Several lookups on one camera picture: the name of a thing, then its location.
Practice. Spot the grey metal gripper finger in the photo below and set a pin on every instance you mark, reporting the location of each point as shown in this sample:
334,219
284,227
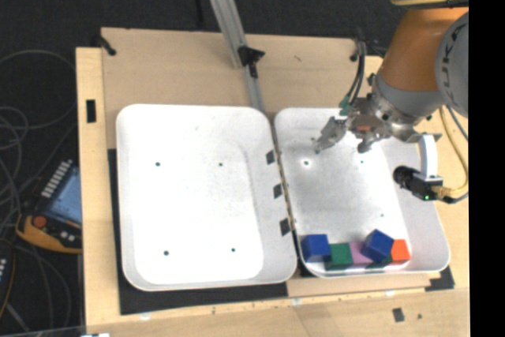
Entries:
330,134
367,142

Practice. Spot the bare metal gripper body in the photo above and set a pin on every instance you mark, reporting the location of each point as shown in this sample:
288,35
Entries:
375,122

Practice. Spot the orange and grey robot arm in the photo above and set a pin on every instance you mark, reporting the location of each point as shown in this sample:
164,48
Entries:
414,47

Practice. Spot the white plastic tray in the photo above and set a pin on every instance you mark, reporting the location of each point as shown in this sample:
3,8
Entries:
339,193
197,197

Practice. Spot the blue cube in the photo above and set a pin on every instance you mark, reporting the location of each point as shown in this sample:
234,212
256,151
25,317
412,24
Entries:
315,246
378,244

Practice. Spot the pink cube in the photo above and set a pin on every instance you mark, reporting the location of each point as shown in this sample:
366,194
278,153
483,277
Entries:
360,254

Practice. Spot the orange cube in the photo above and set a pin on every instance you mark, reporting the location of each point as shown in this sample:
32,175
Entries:
401,250

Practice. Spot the green cube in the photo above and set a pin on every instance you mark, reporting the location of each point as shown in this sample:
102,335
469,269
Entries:
340,254

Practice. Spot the pale wood board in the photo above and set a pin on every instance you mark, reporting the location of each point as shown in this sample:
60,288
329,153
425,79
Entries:
177,71

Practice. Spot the black cylinder on white bracket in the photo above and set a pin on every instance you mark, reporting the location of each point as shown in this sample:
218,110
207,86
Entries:
428,165

